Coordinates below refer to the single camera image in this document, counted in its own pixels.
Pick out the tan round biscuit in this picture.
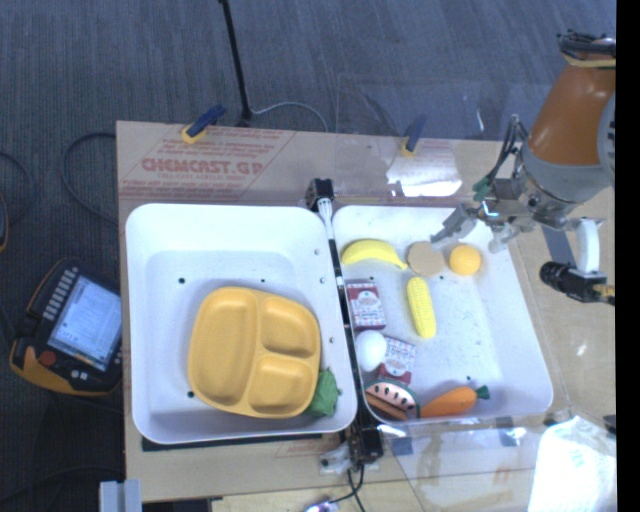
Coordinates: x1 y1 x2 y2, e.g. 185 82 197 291
405 240 446 278

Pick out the yellow divided plate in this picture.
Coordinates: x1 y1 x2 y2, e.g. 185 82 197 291
186 285 323 420

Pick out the white plastic tray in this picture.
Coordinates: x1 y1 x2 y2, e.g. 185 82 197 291
124 202 359 446
330 203 555 427

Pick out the yellow banana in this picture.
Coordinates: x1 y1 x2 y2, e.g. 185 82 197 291
339 238 409 272

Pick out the black stand pole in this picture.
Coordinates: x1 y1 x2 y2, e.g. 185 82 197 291
217 0 255 128

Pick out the red and white carton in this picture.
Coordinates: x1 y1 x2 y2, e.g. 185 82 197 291
344 279 388 332
376 336 418 387

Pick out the black block with thin wires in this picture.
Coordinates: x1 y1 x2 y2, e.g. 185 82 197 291
346 424 386 465
305 177 336 212

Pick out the thin black and white rod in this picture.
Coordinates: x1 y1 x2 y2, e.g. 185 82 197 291
316 197 372 432

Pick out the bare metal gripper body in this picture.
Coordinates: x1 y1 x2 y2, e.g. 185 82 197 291
478 176 582 234

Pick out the watermelon slice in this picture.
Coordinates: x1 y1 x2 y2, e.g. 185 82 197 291
363 377 422 419

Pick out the green toy lettuce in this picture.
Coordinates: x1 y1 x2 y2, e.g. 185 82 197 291
304 367 343 419

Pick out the white egg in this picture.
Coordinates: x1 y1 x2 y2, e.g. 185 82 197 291
354 329 389 373

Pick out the orange carrot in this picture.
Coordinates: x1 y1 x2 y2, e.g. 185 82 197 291
419 384 492 420

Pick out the yellow-orange round fruit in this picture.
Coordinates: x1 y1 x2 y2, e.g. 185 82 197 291
448 243 484 277

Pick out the brown cardboard board red print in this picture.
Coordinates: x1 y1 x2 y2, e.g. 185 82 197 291
115 119 617 504

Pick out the black cylinder on white bracket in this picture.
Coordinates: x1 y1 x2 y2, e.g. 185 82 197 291
538 217 616 305

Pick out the yellow corn cob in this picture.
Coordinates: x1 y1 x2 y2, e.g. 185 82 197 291
405 275 438 341

